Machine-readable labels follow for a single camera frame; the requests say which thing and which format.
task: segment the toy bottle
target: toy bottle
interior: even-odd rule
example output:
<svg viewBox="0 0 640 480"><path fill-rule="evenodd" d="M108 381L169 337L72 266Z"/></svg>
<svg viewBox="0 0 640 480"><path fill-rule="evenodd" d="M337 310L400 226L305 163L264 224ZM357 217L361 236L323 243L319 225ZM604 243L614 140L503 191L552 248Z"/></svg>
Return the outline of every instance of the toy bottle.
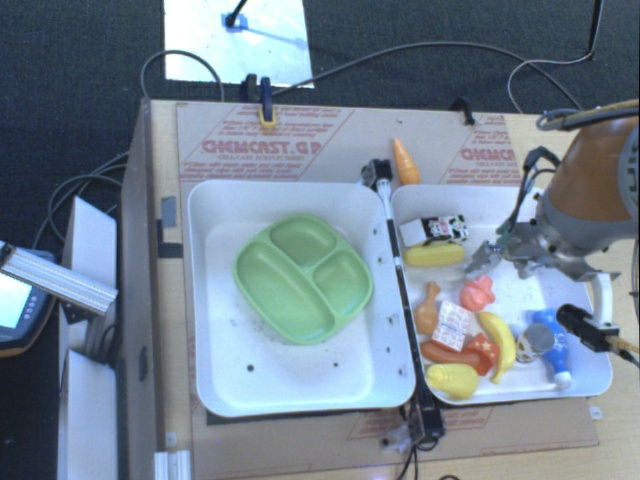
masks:
<svg viewBox="0 0 640 480"><path fill-rule="evenodd" d="M533 321L545 324L553 331L555 344L551 350L547 350L542 357L553 368L553 380L558 389L566 389L571 386L571 373L567 369L567 335L564 328L556 320L556 312L553 309L537 311L533 315Z"/></svg>
<svg viewBox="0 0 640 480"><path fill-rule="evenodd" d="M469 398L480 383L480 376L468 364L434 364L427 368L427 383L452 398Z"/></svg>

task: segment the toy carrot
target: toy carrot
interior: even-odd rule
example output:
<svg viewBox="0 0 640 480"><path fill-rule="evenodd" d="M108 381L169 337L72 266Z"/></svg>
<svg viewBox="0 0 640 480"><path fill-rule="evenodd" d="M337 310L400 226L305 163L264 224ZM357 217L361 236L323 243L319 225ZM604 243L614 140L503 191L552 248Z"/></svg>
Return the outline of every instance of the toy carrot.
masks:
<svg viewBox="0 0 640 480"><path fill-rule="evenodd" d="M393 155L396 159L396 168L398 169L398 179L400 183L403 185L417 185L420 183L418 166L397 137L393 139Z"/></svg>

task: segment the white bottle cap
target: white bottle cap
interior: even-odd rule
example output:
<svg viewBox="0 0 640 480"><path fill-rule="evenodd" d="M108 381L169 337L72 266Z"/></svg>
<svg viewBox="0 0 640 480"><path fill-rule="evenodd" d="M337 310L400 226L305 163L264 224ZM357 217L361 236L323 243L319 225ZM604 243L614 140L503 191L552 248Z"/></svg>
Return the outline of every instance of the white bottle cap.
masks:
<svg viewBox="0 0 640 480"><path fill-rule="evenodd" d="M571 386L571 374L569 372L559 372L553 376L553 380L558 385L558 389L567 389Z"/></svg>

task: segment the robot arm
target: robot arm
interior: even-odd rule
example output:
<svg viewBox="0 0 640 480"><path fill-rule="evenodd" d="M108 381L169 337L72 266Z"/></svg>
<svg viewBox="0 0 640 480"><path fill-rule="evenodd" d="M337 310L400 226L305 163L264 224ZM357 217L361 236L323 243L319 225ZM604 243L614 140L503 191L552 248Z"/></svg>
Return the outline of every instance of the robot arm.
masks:
<svg viewBox="0 0 640 480"><path fill-rule="evenodd" d="M625 112L637 114L637 100L631 103L635 107L627 105ZM597 124L585 120L562 162L544 148L529 154L514 213L498 228L495 244L482 244L465 272L475 277L506 259L522 279L547 267L574 281L591 282L594 315L566 305L558 311L558 320L593 350L605 351L619 331L611 323L610 275L593 269L586 257L617 240L638 239L638 117L603 121L597 111L585 114ZM580 122L580 115L572 117ZM538 198L535 219L517 222L530 188L528 173L540 158L557 169Z"/></svg>

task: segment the wire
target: wire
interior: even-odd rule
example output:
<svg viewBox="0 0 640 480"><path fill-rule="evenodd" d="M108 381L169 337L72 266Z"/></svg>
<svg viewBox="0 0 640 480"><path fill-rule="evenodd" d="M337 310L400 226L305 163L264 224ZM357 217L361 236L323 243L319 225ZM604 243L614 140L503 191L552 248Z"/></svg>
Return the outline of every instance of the wire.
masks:
<svg viewBox="0 0 640 480"><path fill-rule="evenodd" d="M527 193L529 193L533 188L533 182L538 176L540 176L541 174L554 174L556 172L555 169L538 169L537 167L534 167L534 170L535 172L533 173L533 176L531 176L531 178L529 179L529 183L527 184Z"/></svg>
<svg viewBox="0 0 640 480"><path fill-rule="evenodd" d="M640 369L640 362L635 357L633 357L629 351L620 350L618 351L618 355L625 361L629 361Z"/></svg>
<svg viewBox="0 0 640 480"><path fill-rule="evenodd" d="M106 210L104 213L106 213L107 215L112 214L113 212L116 211L116 209L118 208L117 204L114 204L111 208L109 208L108 210Z"/></svg>
<svg viewBox="0 0 640 480"><path fill-rule="evenodd" d="M499 53L501 55L505 55L507 57L510 57L512 59L515 59L517 61L519 61L524 65L529 65L532 69L536 70L538 73L540 73L542 76L544 76L547 80L549 80L549 82L551 82L557 89L560 90L560 92L562 92L562 94L565 95L565 97L576 107L576 108L582 108L580 106L580 104L576 101L576 99L571 95L571 93L562 85L560 84L560 82L558 82L555 78L553 78L551 75L549 75L546 71L544 71L542 68L538 67L535 65L535 63L533 62L537 62L537 61L531 61L531 60L527 60L526 58L522 57L521 55L518 55L517 53L511 52L509 50L505 50L503 48L497 47L497 46L492 46L489 44L483 44L483 43L475 43L475 42L469 42L469 41L422 41L422 42L417 42L417 43L408 43L408 44L403 44L400 46L393 46L391 48L386 48L384 50L380 50L374 53L370 53L369 55L365 55L364 57L360 57L359 59L355 59L352 60L350 62L347 62L345 64L342 64L338 67L335 67L333 69L330 69L329 71L325 71L324 73L308 78L306 80L303 80L301 82L295 83L293 85L290 85L289 87L285 87L283 89L280 89L278 91L274 91L273 96L279 96L281 94L285 94L289 91L292 91L293 89L296 89L297 87L303 86L303 85L307 85L309 83L313 83L313 82L318 82L324 78L333 76L337 73L340 73L342 71L345 71L349 68L352 68L354 66L358 66L360 64L364 64L365 62L368 62L370 60L379 58L379 57L383 57L385 55L389 55L391 53L396 53L396 52L400 52L400 51L404 51L404 50L410 50L410 49L414 49L414 48L452 48L452 47L462 47L462 48L477 48L477 49L481 49L481 50L488 50L491 52L495 52L495 53ZM516 108L519 109L518 104L513 101L513 97L511 94L509 94L509 97L512 100L512 103L515 105Z"/></svg>
<svg viewBox="0 0 640 480"><path fill-rule="evenodd" d="M435 438L433 441L430 441L429 444L423 444L423 442L419 442L416 445L416 448L418 449L418 451L420 452L430 452L432 451L436 446L438 446L438 443L440 442L439 438Z"/></svg>
<svg viewBox="0 0 640 480"><path fill-rule="evenodd" d="M84 175L84 178L82 179L78 179L78 177L72 178L76 180L76 183L73 187L71 187L71 189L69 189L69 191L67 191L66 194L64 194L60 200L58 201L58 203L56 203L55 205L53 204L53 201L55 199L55 197L58 195L58 193L60 192L61 188L70 184L69 180L65 181L63 183L63 185L61 185L60 187L58 187L54 193L51 195L51 197L49 198L49 203L47 205L47 216L44 219L44 221L42 222L42 224L40 225L40 228L38 229L38 232L36 234L36 237L33 241L33 244L31 246L32 249L37 249L38 248L38 243L40 242L41 238L42 238L42 234L44 233L44 230L47 228L47 226L51 227L52 232L54 233L54 235L56 236L56 238L58 238L62 243L64 243L65 239L64 236L62 235L62 233L60 232L60 230L58 230L55 222L54 222L54 216L57 213L57 211L62 207L62 205L69 200L69 198L74 195L74 194L82 194L82 192L89 186L89 184L92 181L96 181L95 179L91 178L92 176L102 176L108 172L112 172L113 170L119 170L119 169L123 169L125 166L124 165L120 165L117 164L117 162L119 162L120 160L122 160L123 158L126 158L127 155L129 153L125 152L125 153L121 153L119 155L116 155L114 158L112 158L111 160L105 162L104 164L102 164L101 166L97 167L96 169L94 169L93 171L91 171L91 173L89 173L88 175Z"/></svg>
<svg viewBox="0 0 640 480"><path fill-rule="evenodd" d="M416 447L412 446L411 449L409 450L409 453L407 454L407 460L405 460L404 462L404 466L402 468L402 471L400 471L400 474L398 475L397 480L403 480L403 478L405 477L405 475L407 474L407 471L409 470L409 465L411 464L411 459L415 460L415 468L416 468L416 478L418 475L418 469L417 469L417 465L418 465L418 458L417 458L417 451L416 451Z"/></svg>
<svg viewBox="0 0 640 480"><path fill-rule="evenodd" d="M147 87L144 83L144 76L147 72L147 68L152 62L159 59L160 57L165 57L166 55L184 55L185 57L189 57L193 60L198 61L200 64L202 64L207 69L207 71L211 73L214 80L218 84L218 88L220 89L220 101L224 102L224 85L222 84L222 80L220 80L220 77L218 76L218 73L216 72L216 70L213 69L211 65L202 57L199 57L195 53L187 52L185 50L162 50L157 53L154 53L151 57L149 57L145 61L144 65L142 66L142 69L140 70L140 88L142 89L142 94L144 94L145 98L149 98L149 93L147 92Z"/></svg>
<svg viewBox="0 0 640 480"><path fill-rule="evenodd" d="M104 346L107 339L107 333L109 331L112 331L111 334L113 335L116 332L116 328L118 327L119 324L120 322L116 320L111 325L107 326L107 328L102 332L102 336L100 337L100 344L98 346L98 357L102 357L104 354Z"/></svg>
<svg viewBox="0 0 640 480"><path fill-rule="evenodd" d="M602 9L604 9L604 0L600 0L600 5L597 10L598 21L595 23L595 26L594 26L593 38L591 41L591 51L589 53L593 53L596 49L596 41L598 39L598 34L600 32L600 22L602 21Z"/></svg>
<svg viewBox="0 0 640 480"><path fill-rule="evenodd" d="M601 121L630 117L637 114L638 100L626 100L585 112L566 108L549 110L538 118L536 126L542 131L573 130Z"/></svg>
<svg viewBox="0 0 640 480"><path fill-rule="evenodd" d="M629 343L627 340L621 338L620 336L607 336L605 339L614 349L628 350L629 352L635 352L636 354L640 353L640 349L638 347L636 347L632 343Z"/></svg>
<svg viewBox="0 0 640 480"><path fill-rule="evenodd" d="M633 305L636 308L636 319L640 327L640 313L638 312L638 248L640 244L636 238L635 247L633 248L633 257L631 258L631 296L633 297Z"/></svg>
<svg viewBox="0 0 640 480"><path fill-rule="evenodd" d="M589 53L583 55L582 57L580 57L579 59L569 60L569 61L548 60L548 59L530 59L530 60L525 60L524 62L522 62L521 64L516 66L516 68L509 75L509 80L507 80L507 92L509 93L509 98L511 99L511 102L518 109L518 112L520 112L521 114L524 113L524 111L522 110L520 105L518 105L518 103L516 103L516 100L515 100L515 98L513 96L513 92L511 91L511 81L513 80L513 77L516 75L516 73L518 73L523 67L525 67L525 66L532 66L533 67L534 64L553 64L553 65L559 65L559 66L569 66L571 64L578 64L580 62L584 62L585 60L587 60L592 55L593 55L593 52L589 52ZM576 107L578 107L578 109L582 110L582 107L579 104L576 103L576 100L573 98L573 96L569 95L568 97L572 101L572 103L574 103L574 105L576 105Z"/></svg>

